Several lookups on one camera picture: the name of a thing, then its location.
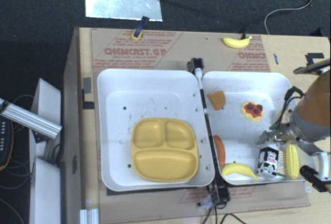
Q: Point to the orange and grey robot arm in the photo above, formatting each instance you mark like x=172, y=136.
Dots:
x=314, y=104

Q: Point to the brown cardboard board red print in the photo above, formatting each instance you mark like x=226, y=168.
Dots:
x=165, y=49

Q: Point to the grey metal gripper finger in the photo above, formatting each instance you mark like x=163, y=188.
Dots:
x=263, y=137

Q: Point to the orange carrot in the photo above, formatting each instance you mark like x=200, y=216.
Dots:
x=220, y=150

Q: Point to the yellow corn cob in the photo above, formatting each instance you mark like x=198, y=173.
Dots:
x=292, y=161

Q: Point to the black cylinder on white bracket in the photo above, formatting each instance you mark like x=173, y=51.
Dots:
x=311, y=175

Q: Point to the thin black and white rod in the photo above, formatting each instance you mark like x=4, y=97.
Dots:
x=205, y=110

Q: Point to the yellow divided plate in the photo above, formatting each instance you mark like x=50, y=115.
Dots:
x=163, y=158

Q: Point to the cow print milk carton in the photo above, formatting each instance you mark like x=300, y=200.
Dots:
x=269, y=162

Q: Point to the yellow banana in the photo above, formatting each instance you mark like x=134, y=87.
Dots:
x=236, y=42
x=238, y=169

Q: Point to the yellow pizza slice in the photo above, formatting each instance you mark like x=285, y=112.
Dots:
x=252, y=111

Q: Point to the white plastic tray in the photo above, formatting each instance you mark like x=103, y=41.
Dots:
x=240, y=135
x=144, y=93

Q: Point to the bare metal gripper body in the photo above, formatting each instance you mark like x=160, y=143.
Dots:
x=284, y=134

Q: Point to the orange bread slice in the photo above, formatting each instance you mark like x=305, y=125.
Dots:
x=217, y=100

